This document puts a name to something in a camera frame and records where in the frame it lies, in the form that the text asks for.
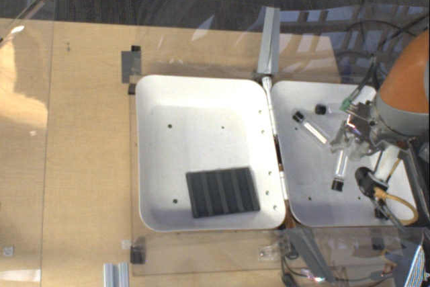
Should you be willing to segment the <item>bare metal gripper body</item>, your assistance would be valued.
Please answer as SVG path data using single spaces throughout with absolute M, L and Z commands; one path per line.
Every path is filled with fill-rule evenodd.
M 367 143 L 378 142 L 376 131 L 378 120 L 373 101 L 351 104 L 347 108 L 347 113 L 349 114 L 347 128 L 356 140 Z

